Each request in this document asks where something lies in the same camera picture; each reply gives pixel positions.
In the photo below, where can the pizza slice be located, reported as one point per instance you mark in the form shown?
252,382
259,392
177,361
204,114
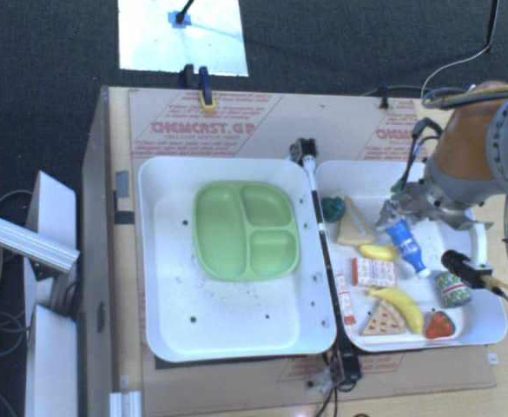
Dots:
381,322

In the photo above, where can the green divided plate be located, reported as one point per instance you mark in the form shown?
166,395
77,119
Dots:
223,233

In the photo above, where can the white plastic tray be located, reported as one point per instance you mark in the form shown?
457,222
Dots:
479,319
219,315

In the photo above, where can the small yellow banana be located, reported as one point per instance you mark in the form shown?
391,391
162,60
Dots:
377,252

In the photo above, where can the blue bottle with white cap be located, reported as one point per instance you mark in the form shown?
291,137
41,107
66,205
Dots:
405,243

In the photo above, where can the red strawberry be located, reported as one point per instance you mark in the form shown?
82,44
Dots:
440,326

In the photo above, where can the black cylinder on white bracket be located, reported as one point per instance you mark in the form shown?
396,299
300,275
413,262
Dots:
462,265

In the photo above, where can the large yellow banana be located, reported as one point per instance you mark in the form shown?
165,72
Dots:
405,304

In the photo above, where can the green and white can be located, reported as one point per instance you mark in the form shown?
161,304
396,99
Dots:
451,291

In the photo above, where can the brown cardboard board red print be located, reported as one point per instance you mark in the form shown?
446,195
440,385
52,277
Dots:
253,124

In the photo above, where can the thin black and white rod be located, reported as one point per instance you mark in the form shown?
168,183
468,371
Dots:
323,237

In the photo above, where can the beige sandwich wedge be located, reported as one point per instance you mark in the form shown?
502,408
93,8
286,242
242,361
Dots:
351,233

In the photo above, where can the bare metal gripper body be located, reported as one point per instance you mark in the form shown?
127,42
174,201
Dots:
425,204

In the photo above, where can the narrow white and orange packet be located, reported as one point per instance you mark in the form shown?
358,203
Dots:
345,300

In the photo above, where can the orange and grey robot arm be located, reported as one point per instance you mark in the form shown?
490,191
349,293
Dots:
475,146

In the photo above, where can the green broccoli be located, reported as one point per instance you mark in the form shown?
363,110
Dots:
332,209

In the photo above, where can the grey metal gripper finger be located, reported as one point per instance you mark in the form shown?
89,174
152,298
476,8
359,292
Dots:
412,217
386,217

